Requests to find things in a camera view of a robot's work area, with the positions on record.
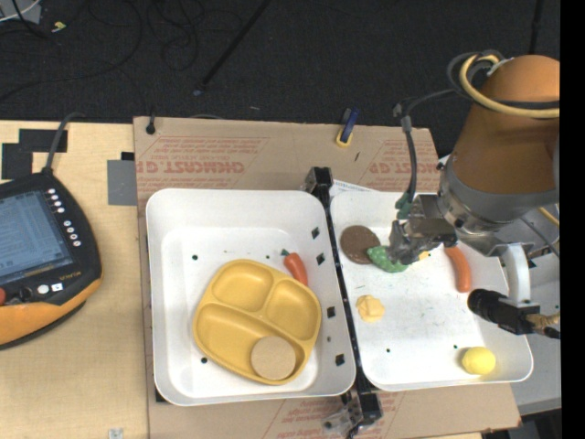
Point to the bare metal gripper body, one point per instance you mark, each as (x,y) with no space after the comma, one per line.
(432,222)

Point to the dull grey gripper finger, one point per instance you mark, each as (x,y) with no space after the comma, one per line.
(396,245)
(414,252)

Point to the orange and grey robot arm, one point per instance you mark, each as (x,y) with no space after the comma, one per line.
(507,140)

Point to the green grapes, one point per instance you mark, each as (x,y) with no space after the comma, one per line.
(381,259)

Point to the brown round biscuit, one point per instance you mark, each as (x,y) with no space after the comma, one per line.
(354,243)

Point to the orange sausage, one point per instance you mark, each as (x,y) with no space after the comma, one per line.
(460,270)

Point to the thin black rod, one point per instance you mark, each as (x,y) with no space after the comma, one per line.
(343,286)

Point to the pale yellow lumpy toy food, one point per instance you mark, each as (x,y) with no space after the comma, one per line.
(370,309)

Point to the white plastic tray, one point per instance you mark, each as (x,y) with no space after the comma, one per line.
(183,336)
(425,327)

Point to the orange carrot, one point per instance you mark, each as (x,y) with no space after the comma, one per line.
(297,268)

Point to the yellow lemon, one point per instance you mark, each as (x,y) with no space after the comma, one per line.
(478,360)

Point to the brown cardboard board red print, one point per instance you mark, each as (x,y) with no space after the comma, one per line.
(274,158)

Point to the yellow divided plate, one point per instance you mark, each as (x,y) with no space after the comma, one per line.
(237,291)

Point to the tan round biscuit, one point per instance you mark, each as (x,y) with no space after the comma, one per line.
(273,357)

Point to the black cylinder on white bracket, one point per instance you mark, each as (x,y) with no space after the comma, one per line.
(496,309)

